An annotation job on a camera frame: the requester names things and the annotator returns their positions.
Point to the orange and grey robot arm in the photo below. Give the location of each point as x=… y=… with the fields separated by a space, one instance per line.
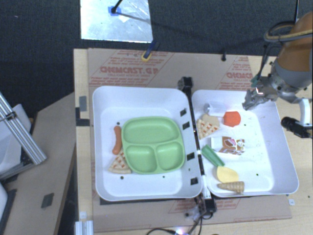
x=297 y=55

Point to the white carton with brown print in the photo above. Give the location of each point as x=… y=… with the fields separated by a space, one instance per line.
x=230 y=144

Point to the tan toy waffle cone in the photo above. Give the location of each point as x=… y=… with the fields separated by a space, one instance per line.
x=232 y=187

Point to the orange toy cylinder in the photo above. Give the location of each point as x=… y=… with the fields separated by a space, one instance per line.
x=231 y=119

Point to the orange toy sausage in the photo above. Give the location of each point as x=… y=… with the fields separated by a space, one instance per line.
x=118 y=138

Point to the black cylinder on white bracket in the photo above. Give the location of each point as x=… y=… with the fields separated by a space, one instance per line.
x=294 y=126

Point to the brown cardboard board red print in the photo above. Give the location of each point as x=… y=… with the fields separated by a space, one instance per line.
x=137 y=67

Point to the green divided plate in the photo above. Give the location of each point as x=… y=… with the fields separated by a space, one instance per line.
x=151 y=143

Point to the clear plastic bottle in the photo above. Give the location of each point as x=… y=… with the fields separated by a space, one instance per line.
x=216 y=108

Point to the white plastic tray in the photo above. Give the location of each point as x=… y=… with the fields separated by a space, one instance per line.
x=137 y=101
x=266 y=160

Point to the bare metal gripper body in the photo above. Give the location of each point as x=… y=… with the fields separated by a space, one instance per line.
x=269 y=92

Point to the thin black and white rod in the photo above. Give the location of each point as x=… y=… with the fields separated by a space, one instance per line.
x=197 y=143

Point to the toy pizza slice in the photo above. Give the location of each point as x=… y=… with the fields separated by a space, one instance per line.
x=118 y=165
x=205 y=130

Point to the green toy stick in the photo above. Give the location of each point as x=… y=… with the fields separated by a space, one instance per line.
x=212 y=155

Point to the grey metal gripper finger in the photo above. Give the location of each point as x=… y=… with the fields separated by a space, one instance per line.
x=250 y=97
x=255 y=104

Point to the yellow toy chip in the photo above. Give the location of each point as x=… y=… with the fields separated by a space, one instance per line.
x=227 y=174

